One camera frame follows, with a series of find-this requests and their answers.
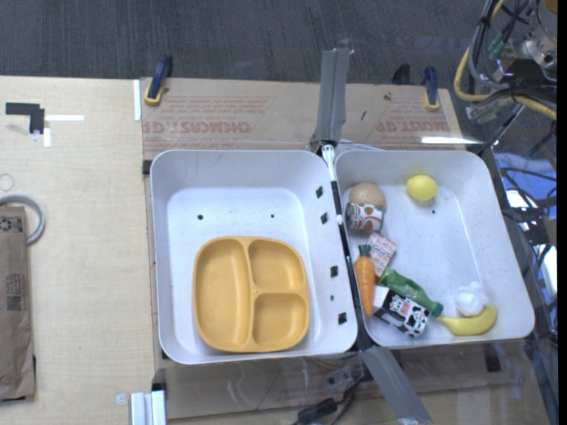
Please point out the black and white cow carton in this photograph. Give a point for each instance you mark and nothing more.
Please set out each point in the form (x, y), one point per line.
(407, 314)

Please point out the yellow divided plate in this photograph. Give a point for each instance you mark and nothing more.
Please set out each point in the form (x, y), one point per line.
(221, 290)

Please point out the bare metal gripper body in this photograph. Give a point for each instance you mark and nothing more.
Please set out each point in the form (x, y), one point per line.
(538, 53)

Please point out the green bottle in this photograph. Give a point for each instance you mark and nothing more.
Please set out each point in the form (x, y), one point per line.
(404, 287)

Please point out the brown cardboard board red print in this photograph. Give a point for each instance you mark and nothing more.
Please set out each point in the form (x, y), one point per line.
(230, 118)

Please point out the orange and white packet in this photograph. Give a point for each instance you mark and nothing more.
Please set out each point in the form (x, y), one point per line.
(382, 250)

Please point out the yellow lemon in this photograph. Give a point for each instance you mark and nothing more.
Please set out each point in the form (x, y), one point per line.
(421, 187)

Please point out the white garlic bulb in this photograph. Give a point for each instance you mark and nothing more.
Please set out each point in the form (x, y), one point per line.
(469, 300)

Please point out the orange carrot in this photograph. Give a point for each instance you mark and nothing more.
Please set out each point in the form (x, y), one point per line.
(366, 277)

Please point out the thin black and white rod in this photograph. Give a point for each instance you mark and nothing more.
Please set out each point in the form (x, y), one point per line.
(341, 224)

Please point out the brown paper bag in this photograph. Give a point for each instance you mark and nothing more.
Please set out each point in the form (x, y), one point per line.
(15, 308)

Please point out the yellow banana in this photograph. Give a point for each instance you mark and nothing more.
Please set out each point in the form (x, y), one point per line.
(474, 323)

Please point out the white plastic tray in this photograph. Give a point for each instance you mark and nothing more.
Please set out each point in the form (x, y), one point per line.
(239, 206)
(447, 246)

